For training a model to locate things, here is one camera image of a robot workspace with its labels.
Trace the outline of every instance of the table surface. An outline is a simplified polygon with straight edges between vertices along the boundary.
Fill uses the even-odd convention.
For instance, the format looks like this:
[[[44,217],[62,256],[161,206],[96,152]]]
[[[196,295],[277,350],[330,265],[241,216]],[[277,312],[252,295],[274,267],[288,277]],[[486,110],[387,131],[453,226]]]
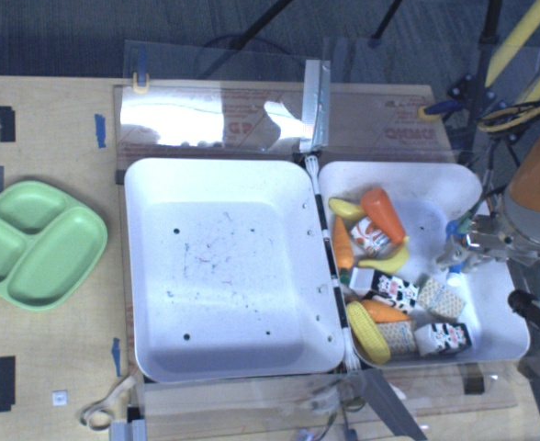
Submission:
[[[16,404],[10,412],[0,413],[0,440],[108,439],[106,431],[92,432],[78,420],[84,407],[103,399],[120,381],[111,355],[114,338],[120,341],[121,372],[129,370],[127,264],[122,246],[127,239],[120,223],[122,187],[114,180],[113,93],[116,85],[124,83],[127,81],[120,79],[0,76],[0,106],[10,106],[17,113],[17,141],[0,142],[5,187],[25,179],[45,181],[82,200],[105,220],[108,229],[103,256],[62,305],[34,312],[0,299],[0,356],[15,356],[17,361]],[[105,148],[97,145],[95,114],[106,120]],[[489,410],[481,402],[459,413],[415,409],[418,423],[427,426],[425,434],[430,439],[540,440],[540,415],[533,393],[514,365],[500,364],[500,373],[507,375],[509,403]],[[390,374],[389,380],[401,376],[407,373]],[[52,405],[56,390],[68,391],[66,405]],[[117,418],[125,416],[127,401],[121,397],[113,407]],[[376,420],[358,419],[354,426],[361,439],[392,438]],[[154,439],[181,439],[156,437],[153,432]],[[334,428],[324,439],[338,439],[336,432]],[[277,432],[231,439],[291,438],[292,432]]]

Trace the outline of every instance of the yellow banana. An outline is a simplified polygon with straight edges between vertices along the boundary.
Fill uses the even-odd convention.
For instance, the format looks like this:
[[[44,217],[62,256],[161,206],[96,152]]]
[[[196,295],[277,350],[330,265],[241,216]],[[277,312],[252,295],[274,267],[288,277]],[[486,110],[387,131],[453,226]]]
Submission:
[[[359,204],[344,201],[343,199],[330,198],[328,201],[329,209],[334,214],[340,216],[342,219],[348,219],[349,221],[359,221],[366,213]]]
[[[389,258],[381,260],[367,258],[365,260],[360,260],[358,262],[358,267],[374,268],[387,275],[394,275],[409,259],[409,249],[407,248],[408,241],[409,236],[406,236],[399,245],[399,248],[397,248]]]

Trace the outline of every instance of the yellow corn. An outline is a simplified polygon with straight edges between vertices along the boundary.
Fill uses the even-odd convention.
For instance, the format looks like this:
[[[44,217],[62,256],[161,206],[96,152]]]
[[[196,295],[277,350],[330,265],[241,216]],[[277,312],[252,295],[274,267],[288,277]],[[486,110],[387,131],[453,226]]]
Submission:
[[[385,364],[390,359],[390,348],[370,314],[357,301],[348,303],[345,309],[358,343],[375,364]]]

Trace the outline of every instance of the green plate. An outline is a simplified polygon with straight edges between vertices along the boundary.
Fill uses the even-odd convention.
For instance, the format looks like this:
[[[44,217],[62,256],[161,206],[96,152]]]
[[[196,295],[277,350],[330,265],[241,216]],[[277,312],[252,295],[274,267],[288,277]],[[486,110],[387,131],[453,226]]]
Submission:
[[[85,204],[39,181],[0,194],[0,296],[44,311],[66,300],[107,245],[107,226]]]

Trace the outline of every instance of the dark floor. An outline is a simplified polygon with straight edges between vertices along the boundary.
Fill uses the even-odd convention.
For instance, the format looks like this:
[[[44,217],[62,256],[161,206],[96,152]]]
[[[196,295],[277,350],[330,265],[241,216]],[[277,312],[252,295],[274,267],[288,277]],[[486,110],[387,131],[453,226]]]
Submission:
[[[0,0],[0,75],[120,77],[128,74],[130,41],[223,47],[228,39],[214,39],[242,33],[276,1]],[[446,98],[460,77],[476,73],[489,0],[403,0],[380,46],[370,47],[392,1],[294,0],[245,49],[329,59],[335,82],[427,84],[436,98]],[[499,41],[533,2],[503,0]],[[524,46],[492,87],[507,105],[538,71],[540,24]],[[166,59],[152,75],[186,75],[189,68]],[[464,122],[451,119],[448,129]],[[539,134],[540,123],[515,145],[518,155]],[[512,160],[501,152],[496,184],[513,172]],[[534,338],[529,362],[537,369],[528,374],[540,395],[540,338]],[[537,401],[540,407],[540,396]]]

